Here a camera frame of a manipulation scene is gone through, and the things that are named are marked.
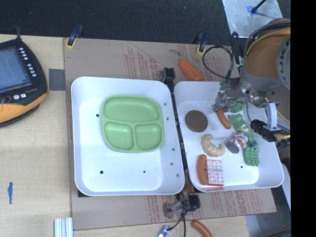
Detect green pea pods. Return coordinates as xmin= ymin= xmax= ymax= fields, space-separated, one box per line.
xmin=243 ymin=146 xmax=260 ymax=167

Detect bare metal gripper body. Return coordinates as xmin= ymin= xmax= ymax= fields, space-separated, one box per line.
xmin=218 ymin=79 xmax=267 ymax=111

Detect long orange sausage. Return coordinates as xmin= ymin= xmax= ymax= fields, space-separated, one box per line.
xmin=197 ymin=154 xmax=209 ymax=186
xmin=191 ymin=219 xmax=213 ymax=237

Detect brown round biscuit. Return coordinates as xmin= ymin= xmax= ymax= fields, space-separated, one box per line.
xmin=184 ymin=110 xmax=209 ymax=133

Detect cream croissant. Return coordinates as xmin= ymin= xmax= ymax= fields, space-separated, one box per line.
xmin=200 ymin=133 xmax=226 ymax=158

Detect orange and white carton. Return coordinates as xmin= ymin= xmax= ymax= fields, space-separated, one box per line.
xmin=205 ymin=159 xmax=225 ymax=187

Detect orange and white can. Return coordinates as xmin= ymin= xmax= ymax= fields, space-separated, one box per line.
xmin=226 ymin=131 xmax=249 ymax=155

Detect white plastic tray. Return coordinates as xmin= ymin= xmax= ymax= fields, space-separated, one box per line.
xmin=71 ymin=76 xmax=186 ymax=197
xmin=173 ymin=81 xmax=285 ymax=193

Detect black cylinder on white bracket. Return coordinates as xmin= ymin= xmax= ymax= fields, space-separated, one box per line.
xmin=250 ymin=102 xmax=282 ymax=143

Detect orange bottle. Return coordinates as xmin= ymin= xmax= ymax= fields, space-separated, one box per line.
xmin=178 ymin=57 xmax=204 ymax=82

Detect brown cardboard board red print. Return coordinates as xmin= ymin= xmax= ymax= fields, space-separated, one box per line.
xmin=63 ymin=37 xmax=277 ymax=231

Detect short orange sausage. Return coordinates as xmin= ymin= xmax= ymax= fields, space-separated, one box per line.
xmin=216 ymin=109 xmax=232 ymax=130

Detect green divided plate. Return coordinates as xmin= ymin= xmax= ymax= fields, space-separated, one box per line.
xmin=101 ymin=95 xmax=165 ymax=154

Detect green plastic bottle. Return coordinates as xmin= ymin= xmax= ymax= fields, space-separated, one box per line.
xmin=228 ymin=113 xmax=258 ymax=148

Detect black block with thin wires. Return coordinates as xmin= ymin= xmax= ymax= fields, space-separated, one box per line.
xmin=159 ymin=67 xmax=176 ymax=84
xmin=187 ymin=194 xmax=201 ymax=210

